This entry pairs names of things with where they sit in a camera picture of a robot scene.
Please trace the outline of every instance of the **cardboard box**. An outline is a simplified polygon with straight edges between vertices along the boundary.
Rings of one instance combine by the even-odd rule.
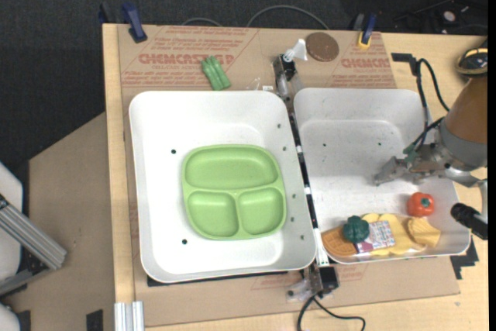
[[[128,108],[135,95],[148,90],[210,90],[201,60],[215,55],[232,82],[229,90],[274,91],[272,62],[311,30],[144,26],[149,39],[134,43],[126,26],[118,26],[122,79],[122,110],[126,145],[129,218],[133,246],[136,300],[143,301],[146,326],[229,319],[249,315],[295,312],[286,291],[301,280],[298,271],[154,285],[140,260],[140,240]],[[389,57],[380,33],[368,50],[357,46],[359,33],[330,33],[339,54],[329,62],[297,60],[304,86],[394,88]],[[336,265],[341,286],[325,299],[328,307],[398,299],[451,295],[459,292],[450,259],[396,260],[394,263]],[[421,281],[409,274],[427,274]],[[395,288],[384,289],[384,284]]]
[[[114,274],[105,114],[29,161],[30,220],[67,250],[62,268],[2,303],[32,331],[113,329]]]

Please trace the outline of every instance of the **black cable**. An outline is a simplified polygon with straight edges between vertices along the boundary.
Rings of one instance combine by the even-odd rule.
[[[422,107],[424,109],[424,131],[422,133],[422,140],[418,145],[418,147],[421,147],[425,142],[425,138],[427,137],[427,129],[429,127],[429,111],[427,110],[427,100],[425,99],[424,89],[422,87],[422,74],[420,73],[420,63],[417,62],[417,65],[418,65],[417,89],[418,89],[418,93],[420,94],[420,101],[422,103]]]
[[[427,133],[431,129],[437,127],[442,122],[443,119],[444,119],[444,116],[440,117],[435,122],[432,122],[429,126],[427,126],[426,129],[424,129],[424,131],[422,131],[422,133],[415,139],[415,141],[412,142],[412,145],[415,145],[415,150],[419,150],[419,147],[421,145],[423,145],[423,143],[425,142],[425,138],[427,137]]]
[[[363,317],[360,317],[358,315],[348,315],[348,316],[337,315],[335,313],[332,313],[327,308],[325,308],[319,301],[317,301],[317,299],[315,299],[315,297],[313,298],[313,302],[315,302],[320,307],[320,309],[322,309],[324,312],[326,312],[327,314],[329,314],[332,317],[335,317],[337,319],[340,319],[340,320],[360,320],[362,322],[362,324],[363,324],[360,331],[364,331],[365,330],[365,325],[367,323],[365,322],[365,319]]]
[[[447,112],[449,112],[450,111],[450,108],[444,102],[443,97],[441,96],[441,91],[439,91],[439,86],[437,84],[436,75],[434,74],[434,70],[432,69],[431,64],[425,58],[421,58],[420,60],[418,60],[418,62],[419,62],[419,64],[422,64],[423,63],[425,66],[427,66],[427,69],[429,69],[429,72],[430,72],[431,77],[432,77],[432,83],[434,84],[434,89],[436,90],[437,98],[439,99],[439,102],[441,103],[441,105],[443,106],[443,108]]]
[[[326,307],[324,307],[319,301],[317,301],[316,297],[319,296],[321,292],[318,292],[317,294],[312,295],[307,301],[304,303],[304,305],[301,307],[300,313],[298,315],[298,321],[296,323],[296,329],[297,331],[302,331],[301,329],[301,321],[303,320],[303,315],[305,314],[306,310],[310,306],[312,302],[315,302],[324,312],[327,314],[331,315],[332,317],[335,317],[336,319],[340,320],[360,320],[363,325],[361,331],[365,330],[365,319],[363,317],[359,316],[344,316],[344,315],[337,315],[335,313],[332,313],[330,310],[328,310]]]

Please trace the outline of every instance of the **wire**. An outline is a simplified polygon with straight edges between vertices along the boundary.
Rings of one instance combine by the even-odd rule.
[[[260,10],[257,14],[255,14],[253,17],[251,17],[250,21],[246,24],[246,27],[250,27],[253,21],[258,17],[264,14],[265,12],[269,12],[270,10],[277,10],[277,9],[290,9],[290,10],[295,10],[296,12],[301,12],[303,14],[306,14],[309,17],[312,17],[315,21],[317,21],[320,25],[322,25],[325,29],[330,30],[330,28],[317,16],[314,16],[310,12],[300,9],[299,7],[293,6],[293,5],[273,5],[271,7],[267,7],[265,9]]]
[[[366,322],[365,322],[365,319],[363,317],[359,317],[359,316],[343,316],[343,315],[337,315],[335,313],[332,313],[330,310],[328,310],[327,308],[325,308],[319,301],[317,301],[316,297],[321,294],[322,292],[318,292],[317,294],[314,294],[312,295],[309,299],[307,299],[307,301],[304,303],[304,305],[301,307],[301,310],[300,310],[300,313],[298,315],[298,321],[296,323],[296,329],[297,331],[302,331],[301,330],[301,321],[303,320],[303,315],[305,314],[306,310],[308,309],[308,307],[310,306],[310,304],[312,302],[315,302],[324,312],[326,312],[327,314],[331,315],[332,317],[335,317],[336,319],[340,319],[340,320],[360,320],[363,325],[362,325],[362,328],[361,328],[361,331],[364,331],[365,330],[365,325],[366,325]]]
[[[187,24],[189,24],[190,22],[194,22],[194,21],[209,22],[209,23],[211,23],[212,25],[222,26],[221,24],[219,24],[217,21],[214,21],[213,19],[210,19],[210,18],[202,18],[202,17],[194,17],[194,18],[190,18],[190,19],[188,19],[188,20],[184,21],[181,25],[187,25]]]
[[[418,147],[421,147],[425,142],[425,138],[427,137],[427,129],[429,127],[429,111],[427,110],[427,100],[425,99],[424,89],[422,87],[422,74],[420,73],[420,67],[418,68],[418,73],[417,73],[417,89],[418,89],[418,93],[420,94],[420,101],[422,102],[422,107],[424,109],[424,131],[421,135],[422,141],[418,145]]]
[[[418,62],[419,62],[419,64],[422,64],[423,63],[425,66],[427,66],[427,69],[429,69],[429,72],[430,72],[431,77],[432,77],[432,83],[434,84],[434,89],[436,90],[437,98],[439,99],[439,102],[441,103],[441,105],[443,106],[443,108],[447,112],[449,112],[450,111],[450,108],[444,102],[443,97],[441,96],[441,92],[439,91],[439,86],[437,84],[436,75],[434,74],[434,70],[432,69],[431,64],[425,58],[421,58],[420,60],[418,60]]]
[[[350,315],[350,316],[337,315],[335,313],[332,313],[327,308],[325,308],[319,301],[317,301],[317,299],[313,298],[313,302],[315,302],[320,307],[320,309],[322,309],[324,312],[326,312],[327,314],[329,314],[332,317],[335,317],[337,319],[341,319],[341,320],[360,320],[362,322],[362,329],[361,329],[361,331],[364,331],[365,330],[365,325],[367,323],[365,322],[365,319],[363,317],[360,317],[358,315]]]
[[[418,141],[421,141],[421,144],[416,146],[415,151],[419,150],[419,147],[425,142],[425,138],[427,136],[427,133],[431,129],[434,129],[435,127],[437,127],[442,122],[443,119],[444,119],[444,116],[440,117],[435,122],[432,122],[429,126],[427,126],[426,129],[424,129],[424,131],[421,132],[421,134],[415,139],[415,141],[412,142],[412,145],[416,145]]]

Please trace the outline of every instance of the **yellow toy food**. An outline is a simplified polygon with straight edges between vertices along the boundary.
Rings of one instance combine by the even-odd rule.
[[[401,224],[403,225],[403,228],[407,231],[408,237],[410,238],[412,243],[412,249],[418,252],[425,250],[427,246],[425,244],[417,243],[413,239],[412,234],[410,233],[410,229],[408,228],[408,223],[412,220],[411,216],[396,215],[396,217],[398,218],[398,221],[401,222]]]
[[[412,240],[396,215],[383,214],[379,217],[379,221],[389,222],[393,237],[396,240],[396,244],[389,247],[390,253],[402,255],[412,248]]]
[[[368,223],[372,223],[372,222],[377,222],[379,220],[379,217],[380,217],[379,214],[376,214],[375,212],[371,212],[369,214],[365,214],[362,217],[362,219],[364,221],[367,221]]]
[[[408,231],[413,240],[429,247],[435,247],[441,237],[441,231],[432,226],[425,218],[412,218],[408,221]]]
[[[344,237],[342,226],[327,230],[321,236],[324,248],[330,254],[350,257],[357,253],[355,245]]]

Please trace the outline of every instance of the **sink basin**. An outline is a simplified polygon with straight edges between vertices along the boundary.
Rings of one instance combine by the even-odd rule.
[[[314,260],[305,186],[279,97],[146,91],[131,101],[129,122],[140,256],[151,278],[170,284],[290,271]]]

